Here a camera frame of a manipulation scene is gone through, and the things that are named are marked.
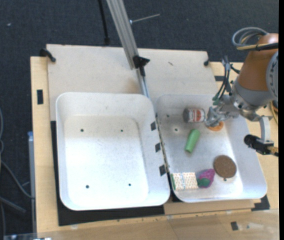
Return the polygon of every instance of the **can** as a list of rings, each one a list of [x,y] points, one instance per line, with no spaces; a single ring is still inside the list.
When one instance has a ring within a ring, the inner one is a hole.
[[[183,111],[183,119],[186,123],[199,123],[205,120],[205,111],[202,108],[186,108]]]

